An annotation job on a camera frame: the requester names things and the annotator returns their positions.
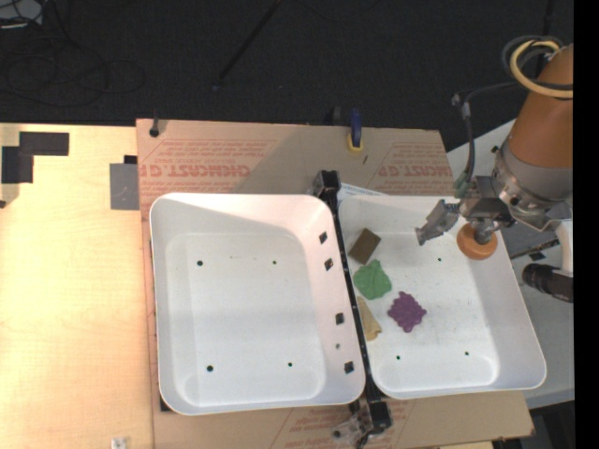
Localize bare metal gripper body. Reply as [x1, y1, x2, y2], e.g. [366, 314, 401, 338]
[459, 166, 573, 231]

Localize brown square biscuit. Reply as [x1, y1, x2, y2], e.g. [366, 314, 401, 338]
[348, 227, 383, 266]

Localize brown cardboard board red print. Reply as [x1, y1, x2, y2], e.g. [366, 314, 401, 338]
[135, 118, 535, 449]

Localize orange doughnut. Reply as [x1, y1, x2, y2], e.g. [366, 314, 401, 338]
[456, 222, 499, 261]

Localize black block with wires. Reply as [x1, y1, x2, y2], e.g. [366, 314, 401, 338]
[311, 169, 342, 196]
[364, 398, 393, 435]

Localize white printed paper label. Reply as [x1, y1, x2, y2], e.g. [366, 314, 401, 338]
[339, 182, 389, 201]

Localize white plastic tray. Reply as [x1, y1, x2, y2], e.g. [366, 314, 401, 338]
[337, 195, 548, 400]
[148, 192, 367, 416]

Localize black cylinder on white bracket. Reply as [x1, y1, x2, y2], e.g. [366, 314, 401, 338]
[520, 217, 574, 304]

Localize thin black rod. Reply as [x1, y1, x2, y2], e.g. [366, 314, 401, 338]
[323, 189, 381, 402]

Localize tan bread slice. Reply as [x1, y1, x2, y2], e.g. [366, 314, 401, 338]
[356, 295, 383, 342]

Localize green lettuce leaf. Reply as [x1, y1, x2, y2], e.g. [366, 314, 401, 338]
[352, 258, 393, 301]

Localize purple grapes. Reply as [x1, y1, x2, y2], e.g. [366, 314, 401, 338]
[387, 290, 428, 334]

